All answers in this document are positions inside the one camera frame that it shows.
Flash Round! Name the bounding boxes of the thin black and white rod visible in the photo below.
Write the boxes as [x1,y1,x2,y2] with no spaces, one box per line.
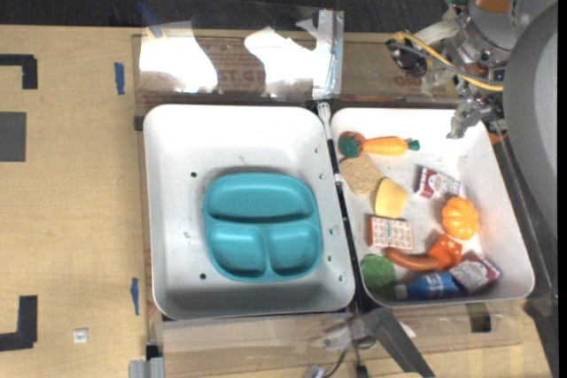
[315,101,363,312]

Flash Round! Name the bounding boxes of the blue bottle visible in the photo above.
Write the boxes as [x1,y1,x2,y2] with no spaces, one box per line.
[393,271,462,302]

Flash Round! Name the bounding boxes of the orange pumpkin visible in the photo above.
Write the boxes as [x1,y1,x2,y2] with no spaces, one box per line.
[440,196,481,242]

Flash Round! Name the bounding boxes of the brown sausage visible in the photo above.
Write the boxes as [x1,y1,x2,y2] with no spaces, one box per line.
[384,245,441,272]

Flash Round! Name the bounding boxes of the orange carton with star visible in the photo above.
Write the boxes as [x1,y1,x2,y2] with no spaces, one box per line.
[426,232,463,272]

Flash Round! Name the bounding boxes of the white plastic tray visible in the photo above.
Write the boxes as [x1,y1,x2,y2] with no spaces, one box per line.
[142,103,357,321]
[330,106,536,309]

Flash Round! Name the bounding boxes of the tan bread slice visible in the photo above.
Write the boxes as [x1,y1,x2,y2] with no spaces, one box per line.
[338,151,384,197]

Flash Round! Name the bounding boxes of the red and white carton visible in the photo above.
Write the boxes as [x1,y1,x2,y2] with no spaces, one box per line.
[448,253,502,296]
[414,165,462,201]

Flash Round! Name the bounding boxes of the red strawberry green leaves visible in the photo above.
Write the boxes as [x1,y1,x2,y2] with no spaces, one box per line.
[338,130,366,159]

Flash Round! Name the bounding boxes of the yellow wedge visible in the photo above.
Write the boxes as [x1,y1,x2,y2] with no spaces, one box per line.
[374,176,409,220]

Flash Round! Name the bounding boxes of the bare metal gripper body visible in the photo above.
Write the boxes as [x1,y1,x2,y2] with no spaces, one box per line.
[453,29,511,104]

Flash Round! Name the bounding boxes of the red and white flat packet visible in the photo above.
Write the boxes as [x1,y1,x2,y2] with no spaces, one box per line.
[366,214,415,253]

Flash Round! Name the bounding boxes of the green lettuce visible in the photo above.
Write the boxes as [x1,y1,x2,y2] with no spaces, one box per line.
[360,253,398,299]

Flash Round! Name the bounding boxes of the black cylinder on white bracket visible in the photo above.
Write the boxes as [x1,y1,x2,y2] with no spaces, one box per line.
[384,19,462,96]

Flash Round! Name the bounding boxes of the orange carrot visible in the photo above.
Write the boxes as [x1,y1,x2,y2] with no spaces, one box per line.
[359,135,421,158]

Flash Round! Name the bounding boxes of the blue divided plate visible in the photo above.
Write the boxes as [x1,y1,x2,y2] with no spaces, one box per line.
[202,172,324,284]

